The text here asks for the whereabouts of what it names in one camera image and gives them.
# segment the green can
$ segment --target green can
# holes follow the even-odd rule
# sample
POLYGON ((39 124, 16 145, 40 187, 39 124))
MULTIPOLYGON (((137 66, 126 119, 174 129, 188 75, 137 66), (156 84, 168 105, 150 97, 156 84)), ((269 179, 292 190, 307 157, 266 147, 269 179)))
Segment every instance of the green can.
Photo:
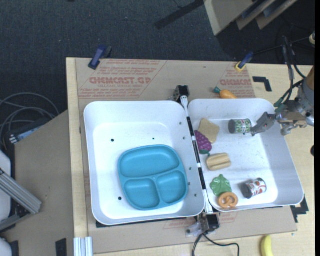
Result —
POLYGON ((231 134, 248 134, 251 132, 251 127, 250 119, 232 119, 228 124, 231 134))

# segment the yellow banana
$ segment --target yellow banana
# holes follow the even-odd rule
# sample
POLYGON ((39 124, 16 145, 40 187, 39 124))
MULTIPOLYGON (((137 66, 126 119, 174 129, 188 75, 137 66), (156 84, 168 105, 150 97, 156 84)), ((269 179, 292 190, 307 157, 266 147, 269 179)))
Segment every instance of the yellow banana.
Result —
POLYGON ((266 235, 261 241, 262 256, 274 256, 272 252, 271 235, 266 235))

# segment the pretzel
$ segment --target pretzel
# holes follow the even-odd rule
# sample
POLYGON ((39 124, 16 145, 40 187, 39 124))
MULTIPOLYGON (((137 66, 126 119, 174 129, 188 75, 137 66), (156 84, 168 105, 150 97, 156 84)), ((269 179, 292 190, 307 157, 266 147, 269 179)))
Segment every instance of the pretzel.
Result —
POLYGON ((218 204, 222 208, 235 207, 238 204, 238 197, 235 193, 225 192, 219 196, 218 204))

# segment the dark floor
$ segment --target dark floor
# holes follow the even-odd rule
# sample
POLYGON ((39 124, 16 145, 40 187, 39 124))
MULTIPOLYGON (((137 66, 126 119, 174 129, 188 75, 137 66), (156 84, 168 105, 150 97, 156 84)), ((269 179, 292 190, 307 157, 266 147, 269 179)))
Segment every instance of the dark floor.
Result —
MULTIPOLYGON (((0 125, 17 110, 1 100, 17 93, 40 94, 65 111, 66 58, 92 58, 100 44, 112 46, 113 59, 241 61, 248 51, 280 45, 282 36, 295 41, 315 30, 316 0, 297 1, 263 30, 253 21, 239 31, 233 22, 218 36, 199 0, 193 11, 172 18, 194 1, 0 1, 0 125)), ((315 63, 308 40, 293 47, 298 64, 315 63)), ((284 60, 279 50, 271 50, 252 63, 284 60)), ((36 96, 20 95, 11 102, 54 112, 36 96)), ((29 112, 22 111, 21 118, 29 112)))

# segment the red and white can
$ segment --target red and white can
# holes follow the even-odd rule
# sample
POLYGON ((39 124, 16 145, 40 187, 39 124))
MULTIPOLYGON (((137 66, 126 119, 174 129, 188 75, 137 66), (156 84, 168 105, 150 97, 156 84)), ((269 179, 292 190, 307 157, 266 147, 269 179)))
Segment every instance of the red and white can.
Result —
POLYGON ((267 191, 267 185, 262 178, 248 181, 241 186, 241 192, 247 199, 260 195, 267 191))

